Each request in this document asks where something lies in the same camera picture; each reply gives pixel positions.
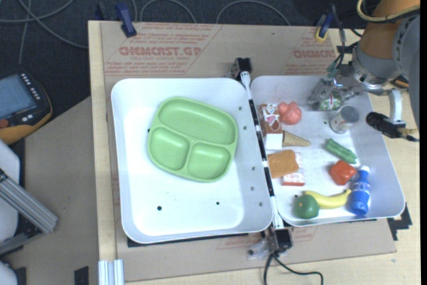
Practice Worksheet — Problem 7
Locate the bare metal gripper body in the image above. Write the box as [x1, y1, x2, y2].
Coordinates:
[329, 60, 385, 95]

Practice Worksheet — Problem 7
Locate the green and white can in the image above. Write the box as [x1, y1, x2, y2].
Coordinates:
[319, 91, 343, 112]

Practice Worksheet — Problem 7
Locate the white can with grey lid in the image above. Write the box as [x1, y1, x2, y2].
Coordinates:
[329, 105, 360, 135]

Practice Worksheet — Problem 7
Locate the tan ice cream cone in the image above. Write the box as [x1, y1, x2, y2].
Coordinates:
[282, 129, 312, 148]

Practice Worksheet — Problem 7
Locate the white and brown carton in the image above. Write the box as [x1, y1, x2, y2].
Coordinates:
[257, 103, 285, 151]

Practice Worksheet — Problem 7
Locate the white plastic tray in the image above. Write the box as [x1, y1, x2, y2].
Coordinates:
[110, 77, 275, 244]
[249, 74, 407, 228]

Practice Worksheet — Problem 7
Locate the thin black and white rod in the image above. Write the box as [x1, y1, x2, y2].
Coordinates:
[240, 71, 280, 230]

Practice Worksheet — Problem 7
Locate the red toy pepper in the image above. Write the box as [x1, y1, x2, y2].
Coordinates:
[328, 160, 358, 186]

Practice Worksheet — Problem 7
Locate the orange toast slice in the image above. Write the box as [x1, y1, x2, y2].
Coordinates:
[266, 149, 301, 180]

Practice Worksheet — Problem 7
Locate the red and white packet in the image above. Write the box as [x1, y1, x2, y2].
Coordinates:
[280, 152, 307, 187]

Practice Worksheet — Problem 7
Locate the blue bottle with white cap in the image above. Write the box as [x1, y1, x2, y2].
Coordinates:
[346, 165, 372, 216]

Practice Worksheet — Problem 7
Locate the yellow banana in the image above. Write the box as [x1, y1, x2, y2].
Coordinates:
[303, 188, 353, 210]

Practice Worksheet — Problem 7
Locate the green toy pepper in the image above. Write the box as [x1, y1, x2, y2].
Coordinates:
[293, 194, 321, 220]

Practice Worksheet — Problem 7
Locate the green divided plate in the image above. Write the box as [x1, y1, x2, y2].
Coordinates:
[146, 95, 240, 184]

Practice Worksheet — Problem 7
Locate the brown cardboard board red print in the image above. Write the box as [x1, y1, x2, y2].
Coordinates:
[99, 21, 398, 283]

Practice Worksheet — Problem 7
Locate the black cylinder on white bracket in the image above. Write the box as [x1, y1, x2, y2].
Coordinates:
[366, 88, 408, 139]

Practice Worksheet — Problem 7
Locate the black block with thin wires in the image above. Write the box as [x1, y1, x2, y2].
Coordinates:
[246, 226, 294, 260]
[226, 57, 253, 81]

